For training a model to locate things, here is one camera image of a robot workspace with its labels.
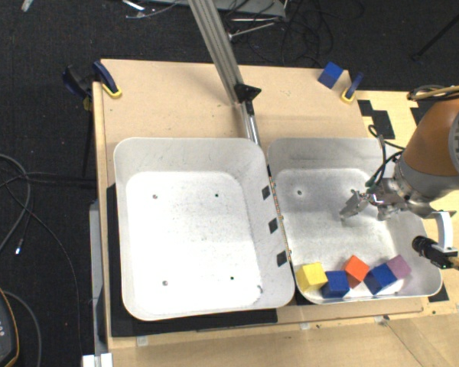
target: red block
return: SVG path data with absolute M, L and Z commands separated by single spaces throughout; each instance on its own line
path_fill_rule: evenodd
M 355 255 L 352 255 L 352 257 L 343 264 L 342 270 L 347 273 L 347 280 L 349 281 L 350 288 L 355 288 L 366 277 L 369 271 L 369 265 Z

